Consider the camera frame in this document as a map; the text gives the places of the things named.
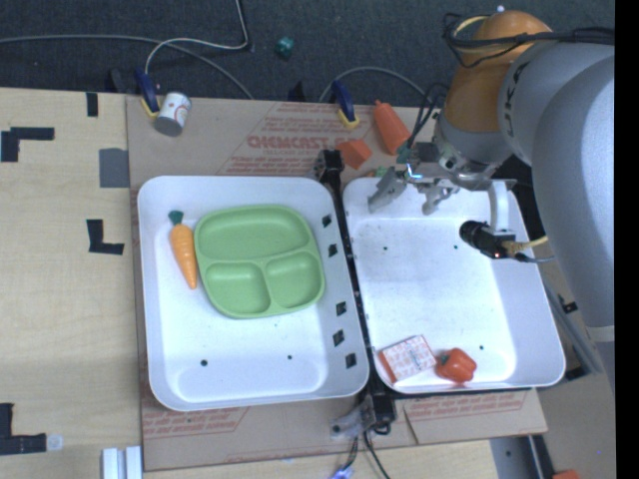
orange block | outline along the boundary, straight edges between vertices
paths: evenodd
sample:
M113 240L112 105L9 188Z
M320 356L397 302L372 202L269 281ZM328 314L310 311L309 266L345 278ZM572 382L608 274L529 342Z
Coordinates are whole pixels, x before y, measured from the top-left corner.
M579 474L574 470L566 470L565 472L554 474L552 479L579 479Z
M341 151L343 161L355 170L361 167L370 155L372 151L363 139L349 140L348 142L342 142L335 146L335 148Z

cardboard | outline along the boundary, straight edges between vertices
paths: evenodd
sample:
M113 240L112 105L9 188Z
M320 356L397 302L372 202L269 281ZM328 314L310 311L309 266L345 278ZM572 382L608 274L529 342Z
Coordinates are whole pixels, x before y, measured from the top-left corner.
M395 109L409 128L416 109ZM330 437L330 422L356 406L342 399L175 412L149 387L136 197L160 175L312 176L318 154L348 140L364 140L370 157L348 181L394 165L382 148L372 107L355 107L359 125L350 130L329 104L194 99L183 133L160 134L139 97L127 97L144 467L146 471L347 452L348 440ZM425 126L423 134L432 133ZM378 448L485 439L546 431L534 389L442 395L396 402L397 420Z

black hole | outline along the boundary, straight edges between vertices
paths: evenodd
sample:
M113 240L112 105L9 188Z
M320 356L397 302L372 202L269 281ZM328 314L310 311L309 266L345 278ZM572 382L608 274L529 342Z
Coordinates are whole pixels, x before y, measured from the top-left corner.
M346 369L350 369L357 364L357 357L354 353L350 353L346 356Z
M335 346L340 345L343 342L343 330L340 330L337 333L334 333L332 336L332 343Z

black connector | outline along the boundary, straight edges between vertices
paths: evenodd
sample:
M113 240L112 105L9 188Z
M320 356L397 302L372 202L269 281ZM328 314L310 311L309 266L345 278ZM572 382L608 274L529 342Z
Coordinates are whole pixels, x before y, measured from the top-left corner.
M459 228L459 236L473 248L492 259L509 257L508 250L502 246L504 241L513 241L515 235L495 236L486 223L469 220Z

orange cylinder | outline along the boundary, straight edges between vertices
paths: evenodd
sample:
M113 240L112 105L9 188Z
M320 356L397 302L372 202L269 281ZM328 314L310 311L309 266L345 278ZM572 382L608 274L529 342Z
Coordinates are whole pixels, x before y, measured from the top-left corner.
M372 114L386 150L396 155L399 146L410 137L410 131L389 103L376 100Z

